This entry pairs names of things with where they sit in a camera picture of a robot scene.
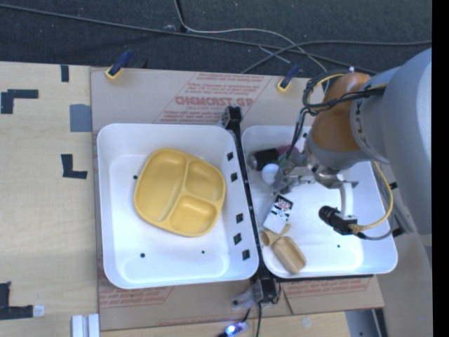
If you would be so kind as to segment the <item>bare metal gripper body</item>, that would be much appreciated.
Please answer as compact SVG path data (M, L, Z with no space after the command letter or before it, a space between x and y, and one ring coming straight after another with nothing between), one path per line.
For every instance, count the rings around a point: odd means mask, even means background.
M290 181L297 181L299 185L318 183L328 189L339 188L343 184L339 170L322 165L290 165L283 167L282 171L285 175L285 183Z

